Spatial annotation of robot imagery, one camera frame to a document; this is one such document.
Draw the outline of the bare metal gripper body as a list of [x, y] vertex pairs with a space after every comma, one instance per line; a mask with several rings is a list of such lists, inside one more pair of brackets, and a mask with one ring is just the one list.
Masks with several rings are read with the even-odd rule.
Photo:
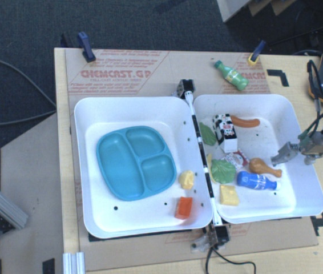
[[299, 150], [307, 160], [323, 158], [323, 130], [316, 131], [313, 135], [307, 135], [300, 140]]

